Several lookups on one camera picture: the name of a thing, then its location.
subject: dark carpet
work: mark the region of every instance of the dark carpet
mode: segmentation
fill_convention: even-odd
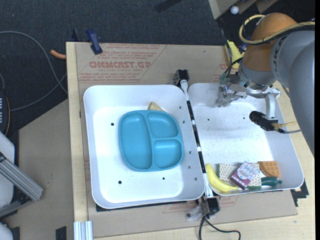
[[[8,135],[67,99],[57,86],[57,79],[66,74],[66,62],[49,51],[64,54],[74,29],[84,41],[86,29],[94,29],[101,43],[223,45],[228,38],[240,45],[241,23],[259,13],[253,5],[241,15],[226,12],[214,20],[208,0],[0,0],[0,8],[0,74],[12,109]],[[271,12],[308,21],[315,17],[315,4],[314,0],[279,0],[263,14]],[[34,41],[5,31],[36,39],[49,54],[56,76]],[[66,79],[62,85],[67,88]],[[55,86],[46,98],[25,107]]]

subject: snack package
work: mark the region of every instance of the snack package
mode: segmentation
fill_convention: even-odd
[[[253,167],[257,168],[258,170],[260,169],[259,164],[257,162],[253,162],[250,164]],[[226,163],[219,163],[218,164],[218,172],[217,172],[218,177],[221,180],[225,181],[226,183],[234,185],[234,183],[230,180],[230,178],[235,173],[235,171],[237,170],[238,167],[239,167],[239,165],[236,166],[236,165],[231,165],[231,164],[226,164]],[[251,179],[251,181],[247,187],[250,189],[260,189],[261,185],[262,185],[261,175],[260,175],[260,173],[258,173],[257,175],[255,175]]]
[[[259,168],[247,161],[244,161],[231,176],[230,180],[244,190],[251,180],[259,173]]]

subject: blue clamp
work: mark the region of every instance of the blue clamp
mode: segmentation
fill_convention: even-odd
[[[93,50],[94,54],[95,55],[101,54],[102,53],[102,49],[101,49],[101,47],[99,45],[97,33],[92,28],[88,28],[86,30],[86,36],[87,36],[89,42],[92,43],[91,49]]]

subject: yellow banana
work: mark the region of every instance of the yellow banana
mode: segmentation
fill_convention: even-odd
[[[214,168],[210,163],[207,163],[205,165],[206,174],[208,176],[209,183],[212,187],[215,189],[221,191],[221,192],[228,192],[231,190],[238,190],[239,188],[237,186],[232,186],[226,182],[224,182],[222,179],[220,179]]]

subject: black cable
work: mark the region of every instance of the black cable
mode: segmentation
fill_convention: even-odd
[[[3,35],[3,34],[16,34],[16,35],[21,35],[21,36],[24,36],[24,37],[27,37],[29,39],[31,39],[32,41],[34,41],[39,47],[40,49],[43,51],[48,63],[49,63],[49,66],[52,70],[52,73],[57,81],[57,85],[55,87],[53,87],[46,95],[42,96],[41,98],[37,99],[36,101],[33,101],[27,105],[24,105],[24,106],[21,106],[21,107],[17,107],[17,108],[13,108],[11,109],[10,111],[11,112],[15,112],[15,111],[19,111],[19,110],[22,110],[22,109],[25,109],[25,108],[28,108],[40,101],[42,101],[43,99],[45,99],[47,96],[49,96],[57,87],[61,87],[63,89],[63,91],[68,94],[67,90],[63,87],[62,85],[62,81],[65,79],[65,77],[67,76],[67,74],[64,74],[64,76],[61,78],[61,80],[58,79],[57,75],[56,75],[56,72],[54,70],[54,67],[53,65],[51,64],[51,61],[49,59],[49,56],[48,54],[46,53],[45,49],[43,48],[43,46],[36,40],[34,39],[32,36],[28,35],[28,34],[25,34],[25,33],[22,33],[22,32],[18,32],[18,31],[1,31],[0,32],[0,35]],[[3,78],[3,76],[0,74],[0,78],[2,80],[2,88],[5,89],[5,80]]]
[[[223,18],[220,18],[220,20],[218,21],[218,25],[220,27],[220,29],[223,29],[223,36],[227,39],[227,40],[233,40],[233,42],[236,40],[235,36],[233,35],[233,33],[230,30],[230,27],[228,24],[226,24],[225,20]]]
[[[241,60],[242,60],[242,57],[240,57],[240,58],[236,59],[235,61],[233,61],[233,62],[231,63],[231,66],[228,66],[228,68],[224,71],[224,73],[223,73],[223,74],[225,75],[224,77],[228,77],[229,74],[230,74],[230,72],[231,72],[232,66],[233,66],[234,64],[240,63]]]
[[[214,225],[212,225],[212,224],[207,220],[206,216],[203,216],[202,219],[201,219],[201,222],[200,222],[200,226],[199,226],[199,240],[202,240],[201,231],[202,231],[202,227],[203,227],[205,221],[206,221],[212,228],[214,228],[215,230],[217,230],[217,231],[219,231],[219,232],[222,232],[222,233],[238,233],[238,234],[239,234],[238,240],[241,239],[241,233],[240,233],[240,231],[238,231],[238,230],[221,230],[221,229],[215,227]]]
[[[223,19],[220,19],[220,21],[218,21],[218,26],[220,28],[222,36],[224,37],[224,43],[225,43],[225,46],[226,46],[226,49],[227,49],[227,55],[229,57],[229,66],[225,71],[225,77],[228,77],[230,72],[231,72],[231,68],[232,68],[232,65],[233,65],[232,63],[233,62],[232,62],[232,51],[231,51],[230,45],[228,43],[228,38],[226,37],[224,28],[222,26],[222,24],[224,24],[224,23],[225,22],[223,21]]]
[[[61,81],[59,81],[59,79],[58,79],[58,77],[57,77],[57,75],[56,75],[56,72],[55,72],[55,70],[54,70],[54,67],[53,67],[52,64],[51,64],[51,61],[50,61],[50,59],[49,59],[48,54],[46,53],[45,49],[42,47],[42,45],[41,45],[36,39],[34,39],[32,36],[30,36],[30,35],[28,35],[28,34],[25,34],[25,33],[19,32],[19,31],[11,31],[11,30],[9,30],[9,31],[1,31],[1,32],[0,32],[0,35],[4,35],[4,34],[21,35],[21,36],[24,36],[24,37],[29,38],[30,40],[34,41],[34,42],[40,47],[40,49],[43,51],[43,53],[44,53],[44,55],[45,55],[45,57],[46,57],[46,59],[47,59],[47,61],[48,61],[48,63],[49,63],[49,66],[50,66],[50,68],[51,68],[51,71],[52,71],[52,73],[53,73],[56,81],[58,82],[58,84],[60,85],[60,87],[62,88],[62,90],[63,90],[66,94],[68,94],[68,91],[63,87]]]
[[[5,87],[6,87],[5,79],[4,79],[4,77],[2,76],[1,73],[0,73],[0,78],[1,78],[1,81],[2,81],[2,90],[5,90]]]
[[[299,130],[291,130],[291,131],[287,131],[287,130],[284,130],[284,129],[278,129],[277,132],[281,133],[281,134],[296,134],[296,133],[301,132],[301,129],[299,129]]]
[[[64,74],[64,76],[61,78],[60,82],[62,82],[62,80],[67,76],[67,74]],[[34,102],[31,102],[27,105],[24,105],[24,106],[21,106],[21,107],[17,107],[17,108],[13,108],[11,109],[10,111],[11,112],[15,112],[15,111],[18,111],[18,110],[23,110],[23,109],[26,109],[28,107],[31,107],[33,106],[34,104],[42,101],[43,99],[45,99],[46,97],[48,97],[55,89],[57,89],[57,87],[59,87],[59,84],[57,84],[55,87],[53,87],[46,95],[42,96],[41,98],[37,99],[36,101]]]
[[[248,21],[248,24],[249,24],[250,22],[252,22],[252,19],[250,19],[249,17],[247,17],[246,19],[249,20],[249,21]],[[248,37],[249,35],[247,35],[247,33],[246,33],[246,24],[245,24],[245,21],[243,21],[242,26],[243,26],[243,27],[242,27],[242,29],[243,29],[242,32],[244,33],[244,36],[245,36],[245,37]]]

